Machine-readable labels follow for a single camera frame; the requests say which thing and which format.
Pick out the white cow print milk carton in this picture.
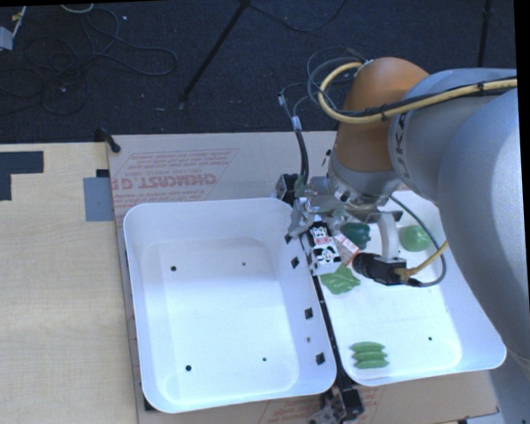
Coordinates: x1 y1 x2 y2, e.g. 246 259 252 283
307 222 343 277

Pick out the green pea pod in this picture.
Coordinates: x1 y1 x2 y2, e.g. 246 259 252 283
348 339 390 373

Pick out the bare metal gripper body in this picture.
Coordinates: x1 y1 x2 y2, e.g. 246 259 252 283
288 172 391 227

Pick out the dark green bell pepper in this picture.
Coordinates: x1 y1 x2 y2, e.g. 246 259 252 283
339 220 373 251

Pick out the red and white packet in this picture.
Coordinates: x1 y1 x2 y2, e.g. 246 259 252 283
335 232 363 266

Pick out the white plastic tray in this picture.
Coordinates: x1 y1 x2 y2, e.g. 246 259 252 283
121 193 340 417
311 185 510 389

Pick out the light green apple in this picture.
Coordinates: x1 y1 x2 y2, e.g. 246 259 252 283
398 224 433 254

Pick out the brown cardboard board red print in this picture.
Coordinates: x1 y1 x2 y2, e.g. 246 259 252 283
105 114 501 424

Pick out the green lettuce leaf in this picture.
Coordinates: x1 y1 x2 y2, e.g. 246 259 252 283
319 263 363 297

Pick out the black cylinder on white bracket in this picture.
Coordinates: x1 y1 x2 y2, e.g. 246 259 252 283
349 211 410 289

